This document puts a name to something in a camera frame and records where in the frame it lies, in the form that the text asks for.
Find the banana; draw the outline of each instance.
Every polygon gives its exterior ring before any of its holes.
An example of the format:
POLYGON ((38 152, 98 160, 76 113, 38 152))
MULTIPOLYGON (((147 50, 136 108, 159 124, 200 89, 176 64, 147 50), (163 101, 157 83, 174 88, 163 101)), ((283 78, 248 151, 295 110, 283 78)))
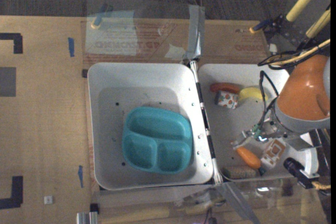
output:
MULTIPOLYGON (((263 99, 263 96, 261 95, 261 90, 256 87, 247 87, 242 89, 239 92, 239 101, 245 99, 245 98, 258 98, 263 99)), ((265 101, 268 100, 268 96, 265 94, 265 101)))

